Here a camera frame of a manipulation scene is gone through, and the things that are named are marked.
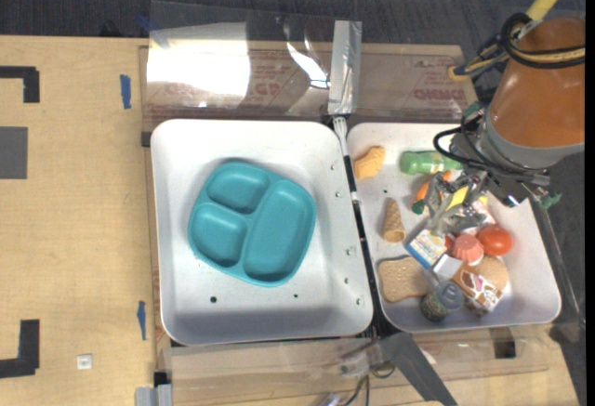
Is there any brown toy bread slice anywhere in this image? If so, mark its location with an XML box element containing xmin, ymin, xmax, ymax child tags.
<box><xmin>377</xmin><ymin>255</ymin><xmax>430</xmax><ymax>304</ymax></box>

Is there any tan round toy bun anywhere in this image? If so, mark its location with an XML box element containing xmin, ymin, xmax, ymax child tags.
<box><xmin>473</xmin><ymin>255</ymin><xmax>510</xmax><ymax>292</ymax></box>

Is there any yellow packet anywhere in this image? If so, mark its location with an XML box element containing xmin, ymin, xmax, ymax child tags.
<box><xmin>444</xmin><ymin>185</ymin><xmax>469</xmax><ymax>211</ymax></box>

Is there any green can with grey lid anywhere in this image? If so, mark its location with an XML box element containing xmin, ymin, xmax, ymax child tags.
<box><xmin>419</xmin><ymin>282</ymin><xmax>465</xmax><ymax>322</ymax></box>

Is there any brown cardboard board, red print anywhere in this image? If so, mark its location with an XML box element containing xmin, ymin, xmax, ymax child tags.
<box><xmin>139</xmin><ymin>44</ymin><xmax>550</xmax><ymax>380</ymax></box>

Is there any orange toy carrot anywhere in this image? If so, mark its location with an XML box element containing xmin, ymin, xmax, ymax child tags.
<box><xmin>411</xmin><ymin>170</ymin><xmax>453</xmax><ymax>216</ymax></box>

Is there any orange yellow toy biscuit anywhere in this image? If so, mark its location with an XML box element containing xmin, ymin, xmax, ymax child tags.
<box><xmin>352</xmin><ymin>145</ymin><xmax>387</xmax><ymax>181</ymax></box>

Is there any red toy tomato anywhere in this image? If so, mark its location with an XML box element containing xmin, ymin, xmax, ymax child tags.
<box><xmin>476</xmin><ymin>224</ymin><xmax>514</xmax><ymax>257</ymax></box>

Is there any green plastic bottle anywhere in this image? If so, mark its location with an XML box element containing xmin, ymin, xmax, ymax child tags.
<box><xmin>398</xmin><ymin>151</ymin><xmax>464</xmax><ymax>177</ymax></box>

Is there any blue white yellow carton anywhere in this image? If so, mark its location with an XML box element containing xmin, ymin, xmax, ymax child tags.
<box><xmin>405</xmin><ymin>229</ymin><xmax>448</xmax><ymax>269</ymax></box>

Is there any pink toy cupcake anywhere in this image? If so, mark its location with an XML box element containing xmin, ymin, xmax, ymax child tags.
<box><xmin>450</xmin><ymin>234</ymin><xmax>485</xmax><ymax>267</ymax></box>

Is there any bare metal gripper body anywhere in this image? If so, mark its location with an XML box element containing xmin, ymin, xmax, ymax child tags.
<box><xmin>449</xmin><ymin>134</ymin><xmax>551</xmax><ymax>209</ymax></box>

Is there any blue divided plate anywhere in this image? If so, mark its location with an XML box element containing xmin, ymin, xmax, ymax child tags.
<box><xmin>187</xmin><ymin>161</ymin><xmax>318</xmax><ymax>288</ymax></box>

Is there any white plastic tray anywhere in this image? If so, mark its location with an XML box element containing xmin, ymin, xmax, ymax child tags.
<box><xmin>346</xmin><ymin>122</ymin><xmax>562</xmax><ymax>334</ymax></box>
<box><xmin>150</xmin><ymin>118</ymin><xmax>375</xmax><ymax>347</ymax></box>

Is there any tan toy waffle cone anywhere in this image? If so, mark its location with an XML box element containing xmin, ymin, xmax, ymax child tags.
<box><xmin>382</xmin><ymin>198</ymin><xmax>406</xmax><ymax>243</ymax></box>

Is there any brown and white carton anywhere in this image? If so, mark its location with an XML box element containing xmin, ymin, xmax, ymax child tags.
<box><xmin>449</xmin><ymin>262</ymin><xmax>505</xmax><ymax>317</ymax></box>

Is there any white cube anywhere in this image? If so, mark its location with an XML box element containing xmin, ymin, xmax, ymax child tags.
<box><xmin>431</xmin><ymin>253</ymin><xmax>464</xmax><ymax>280</ymax></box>

